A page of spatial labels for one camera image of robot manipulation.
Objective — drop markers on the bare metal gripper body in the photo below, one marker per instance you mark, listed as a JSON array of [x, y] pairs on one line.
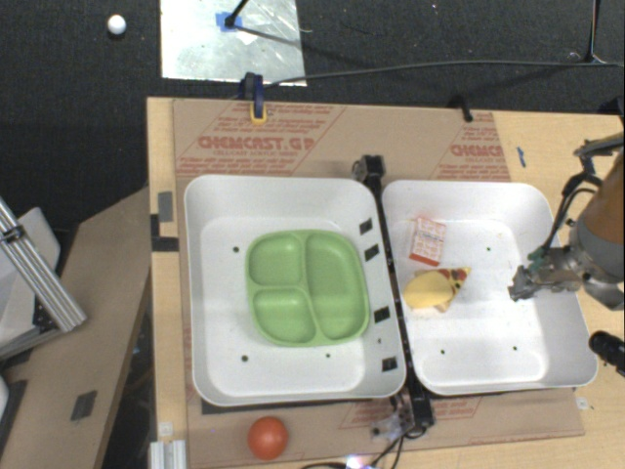
[[556, 271]]

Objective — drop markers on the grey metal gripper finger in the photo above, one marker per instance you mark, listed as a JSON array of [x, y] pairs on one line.
[[523, 274], [517, 292]]

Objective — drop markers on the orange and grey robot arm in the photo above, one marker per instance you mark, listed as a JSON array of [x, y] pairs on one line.
[[608, 213]]

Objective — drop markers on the white plastic tray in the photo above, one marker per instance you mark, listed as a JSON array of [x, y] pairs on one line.
[[488, 340], [220, 286]]

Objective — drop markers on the toy pizza slice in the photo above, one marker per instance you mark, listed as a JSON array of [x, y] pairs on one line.
[[458, 277]]

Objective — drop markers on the yellow toy food piece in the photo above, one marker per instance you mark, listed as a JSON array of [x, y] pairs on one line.
[[425, 291]]

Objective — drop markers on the orange and white carton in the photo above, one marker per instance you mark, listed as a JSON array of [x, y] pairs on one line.
[[428, 241]]

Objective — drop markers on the thin black rod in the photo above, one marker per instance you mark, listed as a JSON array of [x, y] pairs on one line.
[[390, 271]]

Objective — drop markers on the green divided plate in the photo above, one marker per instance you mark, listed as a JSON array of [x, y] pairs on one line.
[[307, 286]]

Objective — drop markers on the brown cardboard board red print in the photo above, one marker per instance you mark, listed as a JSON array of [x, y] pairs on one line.
[[312, 140]]

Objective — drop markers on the orange ball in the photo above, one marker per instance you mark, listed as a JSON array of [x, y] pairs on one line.
[[267, 438]]

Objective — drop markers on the white ball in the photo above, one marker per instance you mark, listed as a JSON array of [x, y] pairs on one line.
[[116, 24]]

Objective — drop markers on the black cylinder on white bracket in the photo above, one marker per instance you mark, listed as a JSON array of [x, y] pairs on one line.
[[608, 348]]

